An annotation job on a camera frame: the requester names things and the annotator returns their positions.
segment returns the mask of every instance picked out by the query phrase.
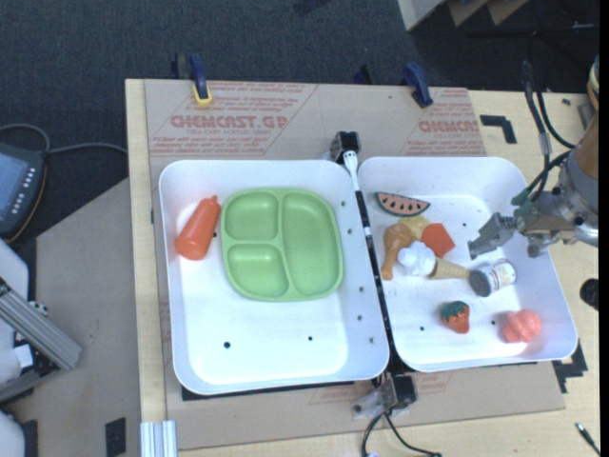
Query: ice cream cone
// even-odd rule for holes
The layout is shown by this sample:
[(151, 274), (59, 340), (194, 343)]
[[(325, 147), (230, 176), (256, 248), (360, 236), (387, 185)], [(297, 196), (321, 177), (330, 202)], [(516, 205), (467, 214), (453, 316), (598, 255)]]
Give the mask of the ice cream cone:
[(436, 268), (429, 277), (431, 279), (467, 279), (469, 277), (469, 269), (438, 257), (436, 258)]

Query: toy can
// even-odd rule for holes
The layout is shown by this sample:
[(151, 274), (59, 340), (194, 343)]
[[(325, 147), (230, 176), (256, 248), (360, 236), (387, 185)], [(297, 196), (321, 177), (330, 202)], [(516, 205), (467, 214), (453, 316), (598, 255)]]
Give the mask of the toy can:
[(516, 283), (516, 271), (507, 259), (500, 259), (491, 266), (472, 270), (468, 280), (476, 294), (488, 296)]

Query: green plate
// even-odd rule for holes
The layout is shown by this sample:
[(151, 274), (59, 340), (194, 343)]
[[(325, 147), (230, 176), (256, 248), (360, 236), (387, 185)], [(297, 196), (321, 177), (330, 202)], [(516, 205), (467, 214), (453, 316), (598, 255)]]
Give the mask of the green plate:
[(231, 285), (248, 298), (312, 300), (343, 279), (343, 251), (331, 206), (303, 189), (249, 189), (230, 196), (221, 218)]

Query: toy watermelon slice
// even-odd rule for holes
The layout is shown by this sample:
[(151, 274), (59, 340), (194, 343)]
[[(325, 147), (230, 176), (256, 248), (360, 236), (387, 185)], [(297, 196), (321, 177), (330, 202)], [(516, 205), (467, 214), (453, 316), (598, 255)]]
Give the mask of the toy watermelon slice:
[(399, 194), (378, 192), (376, 197), (382, 209), (398, 217), (414, 217), (426, 211), (431, 205), (429, 202)]

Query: ketchup bottle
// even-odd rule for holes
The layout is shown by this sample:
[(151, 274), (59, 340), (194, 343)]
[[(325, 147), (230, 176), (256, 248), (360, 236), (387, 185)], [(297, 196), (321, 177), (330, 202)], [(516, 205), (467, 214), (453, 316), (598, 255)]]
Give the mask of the ketchup bottle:
[(216, 195), (202, 200), (175, 239), (175, 249), (191, 261), (205, 257), (220, 216)]

